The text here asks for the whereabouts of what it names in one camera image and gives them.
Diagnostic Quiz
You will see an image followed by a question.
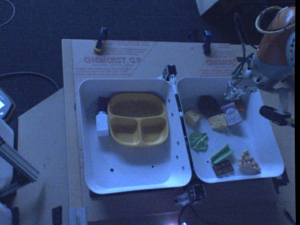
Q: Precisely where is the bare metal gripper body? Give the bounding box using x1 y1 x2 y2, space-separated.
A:
230 67 262 91

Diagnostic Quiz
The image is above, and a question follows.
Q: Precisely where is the white and pink carton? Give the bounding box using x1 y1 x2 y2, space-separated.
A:
221 102 243 127

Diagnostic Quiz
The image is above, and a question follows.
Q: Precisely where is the dark brown round doughnut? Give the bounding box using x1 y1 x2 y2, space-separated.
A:
197 95 222 118

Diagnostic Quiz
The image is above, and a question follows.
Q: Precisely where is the white plastic tray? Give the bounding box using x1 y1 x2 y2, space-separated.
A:
176 76 285 184
78 78 193 195

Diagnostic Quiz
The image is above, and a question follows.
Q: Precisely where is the thin black and white rod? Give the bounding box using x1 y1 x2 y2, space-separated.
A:
170 75 196 185

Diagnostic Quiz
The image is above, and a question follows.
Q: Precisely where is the green lettuce leaf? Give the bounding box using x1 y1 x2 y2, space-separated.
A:
188 132 209 152

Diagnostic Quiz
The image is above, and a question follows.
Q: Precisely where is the green celery stick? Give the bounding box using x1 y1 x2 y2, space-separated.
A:
210 144 235 165

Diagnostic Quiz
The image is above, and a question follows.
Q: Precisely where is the beige pie slice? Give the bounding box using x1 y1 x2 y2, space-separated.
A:
237 149 262 174

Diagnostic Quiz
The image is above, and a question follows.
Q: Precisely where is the brown chocolate bar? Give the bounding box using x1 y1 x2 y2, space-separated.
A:
211 160 235 178

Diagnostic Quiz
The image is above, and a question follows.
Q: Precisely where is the brown cardboard board red print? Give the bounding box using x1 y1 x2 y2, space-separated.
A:
61 38 296 223

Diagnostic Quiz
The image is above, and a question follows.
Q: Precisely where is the yellow divided plate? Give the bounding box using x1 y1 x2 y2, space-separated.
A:
107 92 170 147

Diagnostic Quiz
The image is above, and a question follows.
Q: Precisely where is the white bottle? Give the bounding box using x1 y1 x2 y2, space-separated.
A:
96 111 110 137

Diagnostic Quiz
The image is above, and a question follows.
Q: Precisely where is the black cylinder on white bracket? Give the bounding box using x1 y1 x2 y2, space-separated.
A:
259 88 294 127

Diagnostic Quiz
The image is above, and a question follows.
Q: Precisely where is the black block with thin wires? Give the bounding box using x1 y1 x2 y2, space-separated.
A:
184 184 207 203
163 64 177 82

